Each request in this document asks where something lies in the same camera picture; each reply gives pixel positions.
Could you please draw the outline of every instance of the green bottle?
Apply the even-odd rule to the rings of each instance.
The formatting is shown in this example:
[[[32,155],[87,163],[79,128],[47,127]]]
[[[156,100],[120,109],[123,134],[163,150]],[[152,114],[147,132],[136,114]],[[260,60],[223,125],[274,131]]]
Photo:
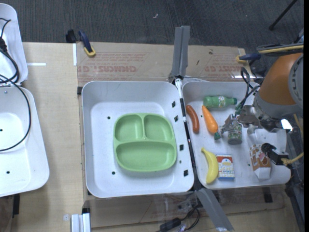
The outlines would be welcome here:
[[[237,99],[226,96],[205,96],[204,106],[207,108],[224,108],[229,105],[236,105]]]

